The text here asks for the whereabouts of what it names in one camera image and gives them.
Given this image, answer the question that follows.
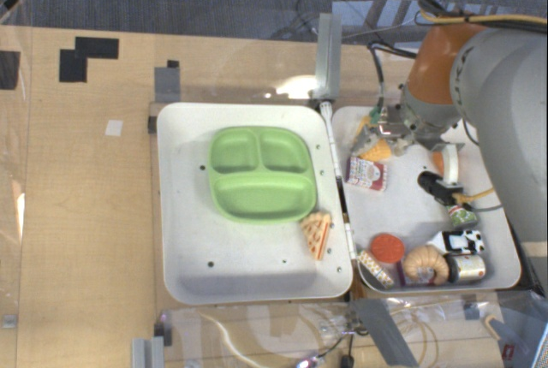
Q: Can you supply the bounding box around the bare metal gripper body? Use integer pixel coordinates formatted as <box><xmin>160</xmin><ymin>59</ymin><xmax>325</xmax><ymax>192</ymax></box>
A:
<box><xmin>376</xmin><ymin>105</ymin><xmax>419</xmax><ymax>145</ymax></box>

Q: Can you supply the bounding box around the purple packet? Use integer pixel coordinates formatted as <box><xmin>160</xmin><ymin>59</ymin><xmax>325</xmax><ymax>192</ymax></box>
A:
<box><xmin>396</xmin><ymin>259</ymin><xmax>433</xmax><ymax>288</ymax></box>

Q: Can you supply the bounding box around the tan toy croissant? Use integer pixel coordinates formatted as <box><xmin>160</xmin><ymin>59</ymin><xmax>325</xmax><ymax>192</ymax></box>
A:
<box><xmin>402</xmin><ymin>245</ymin><xmax>451</xmax><ymax>287</ymax></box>

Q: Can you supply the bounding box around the patterned white packet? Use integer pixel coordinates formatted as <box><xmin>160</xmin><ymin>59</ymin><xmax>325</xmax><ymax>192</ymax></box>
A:
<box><xmin>356</xmin><ymin>249</ymin><xmax>396</xmax><ymax>290</ymax></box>

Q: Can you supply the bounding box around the black and white carton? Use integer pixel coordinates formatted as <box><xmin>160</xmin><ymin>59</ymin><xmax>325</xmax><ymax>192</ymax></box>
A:
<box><xmin>426</xmin><ymin>229</ymin><xmax>487</xmax><ymax>256</ymax></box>

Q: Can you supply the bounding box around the green divided plate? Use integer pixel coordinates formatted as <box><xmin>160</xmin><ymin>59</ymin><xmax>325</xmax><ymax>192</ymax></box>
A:
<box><xmin>207</xmin><ymin>125</ymin><xmax>319</xmax><ymax>226</ymax></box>

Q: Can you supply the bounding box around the toy pizza slice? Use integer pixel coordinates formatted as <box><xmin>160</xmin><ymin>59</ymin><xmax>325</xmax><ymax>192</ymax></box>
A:
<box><xmin>299</xmin><ymin>211</ymin><xmax>333</xmax><ymax>262</ymax></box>

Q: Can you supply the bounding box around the red round biscuit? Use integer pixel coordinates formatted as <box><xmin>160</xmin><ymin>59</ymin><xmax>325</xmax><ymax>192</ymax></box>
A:
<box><xmin>370</xmin><ymin>233</ymin><xmax>406</xmax><ymax>265</ymax></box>

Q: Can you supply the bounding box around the green and white can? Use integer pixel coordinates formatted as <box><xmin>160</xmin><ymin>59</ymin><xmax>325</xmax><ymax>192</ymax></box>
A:
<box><xmin>446</xmin><ymin>203</ymin><xmax>479</xmax><ymax>231</ymax></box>

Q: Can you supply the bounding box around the pink and white carton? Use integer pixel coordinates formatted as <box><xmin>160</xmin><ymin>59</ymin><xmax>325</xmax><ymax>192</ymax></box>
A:
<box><xmin>344</xmin><ymin>156</ymin><xmax>389</xmax><ymax>193</ymax></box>

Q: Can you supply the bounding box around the orange carrot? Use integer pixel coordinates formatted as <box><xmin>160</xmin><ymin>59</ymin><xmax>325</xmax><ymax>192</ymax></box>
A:
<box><xmin>431</xmin><ymin>149</ymin><xmax>447</xmax><ymax>178</ymax></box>

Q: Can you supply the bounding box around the silver can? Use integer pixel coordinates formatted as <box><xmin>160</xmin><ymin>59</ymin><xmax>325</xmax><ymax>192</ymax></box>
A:
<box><xmin>444</xmin><ymin>253</ymin><xmax>487</xmax><ymax>284</ymax></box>

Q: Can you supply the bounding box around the white plastic tray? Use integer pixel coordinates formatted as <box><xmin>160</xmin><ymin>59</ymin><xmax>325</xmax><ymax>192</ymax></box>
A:
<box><xmin>331</xmin><ymin>104</ymin><xmax>523</xmax><ymax>295</ymax></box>
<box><xmin>156</xmin><ymin>102</ymin><xmax>354</xmax><ymax>306</ymax></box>

